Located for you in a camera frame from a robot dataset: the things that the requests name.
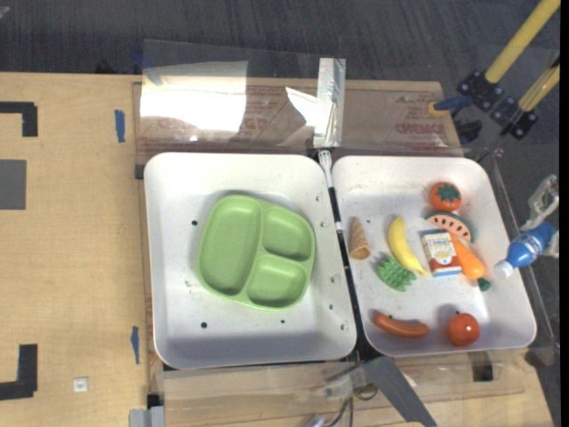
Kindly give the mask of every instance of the hot dog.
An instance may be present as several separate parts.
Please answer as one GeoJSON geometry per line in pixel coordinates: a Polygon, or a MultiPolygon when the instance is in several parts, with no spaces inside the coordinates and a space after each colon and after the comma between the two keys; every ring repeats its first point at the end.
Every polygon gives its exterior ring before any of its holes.
{"type": "Polygon", "coordinates": [[[383,313],[376,313],[373,316],[373,323],[390,334],[405,338],[421,338],[429,333],[429,326],[426,324],[406,324],[395,321],[383,313]]]}

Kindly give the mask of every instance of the gray carpet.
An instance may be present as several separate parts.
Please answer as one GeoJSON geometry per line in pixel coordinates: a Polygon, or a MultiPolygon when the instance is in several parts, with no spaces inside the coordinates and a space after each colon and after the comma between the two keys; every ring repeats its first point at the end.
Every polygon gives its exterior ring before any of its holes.
{"type": "MultiPolygon", "coordinates": [[[[0,70],[90,73],[106,59],[118,73],[132,73],[131,53],[147,38],[341,56],[348,78],[436,80],[454,96],[457,83],[487,68],[539,1],[0,0],[12,8],[0,20],[0,70]]],[[[501,84],[521,96],[559,50],[557,12],[501,84]]],[[[520,221],[540,180],[559,174],[559,87],[536,113],[540,122],[523,141],[502,144],[500,165],[520,221]]],[[[483,122],[491,140],[498,128],[483,122]]],[[[558,225],[558,214],[552,220],[558,225]]],[[[559,336],[558,262],[536,269],[559,336]]],[[[559,358],[542,370],[557,424],[559,358]]]]}

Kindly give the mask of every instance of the yellow bar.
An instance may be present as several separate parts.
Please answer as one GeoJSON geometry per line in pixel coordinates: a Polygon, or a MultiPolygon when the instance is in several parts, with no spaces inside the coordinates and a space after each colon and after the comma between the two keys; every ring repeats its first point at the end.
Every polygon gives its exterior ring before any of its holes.
{"type": "Polygon", "coordinates": [[[560,5],[561,0],[541,0],[538,3],[522,27],[519,28],[492,66],[486,71],[485,78],[489,83],[498,84],[500,82],[500,79],[532,42],[560,5]]]}
{"type": "Polygon", "coordinates": [[[524,96],[519,99],[519,107],[524,112],[530,112],[535,109],[541,100],[545,98],[553,87],[559,82],[561,76],[561,64],[555,68],[545,71],[535,83],[528,89],[524,96]]]}

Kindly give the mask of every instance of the small box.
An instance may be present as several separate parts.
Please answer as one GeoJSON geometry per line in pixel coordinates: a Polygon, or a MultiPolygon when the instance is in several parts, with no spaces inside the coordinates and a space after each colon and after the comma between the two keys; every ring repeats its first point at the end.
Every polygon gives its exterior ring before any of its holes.
{"type": "Polygon", "coordinates": [[[461,261],[448,232],[426,234],[421,241],[434,277],[462,273],[461,261]]]}

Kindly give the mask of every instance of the toy watermelon slice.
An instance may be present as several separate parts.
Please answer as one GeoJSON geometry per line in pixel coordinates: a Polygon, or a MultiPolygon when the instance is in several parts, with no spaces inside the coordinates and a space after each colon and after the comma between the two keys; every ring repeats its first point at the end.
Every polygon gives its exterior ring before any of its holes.
{"type": "Polygon", "coordinates": [[[472,229],[460,216],[450,212],[434,212],[425,217],[427,222],[436,224],[439,228],[452,232],[455,236],[474,242],[472,229]]]}

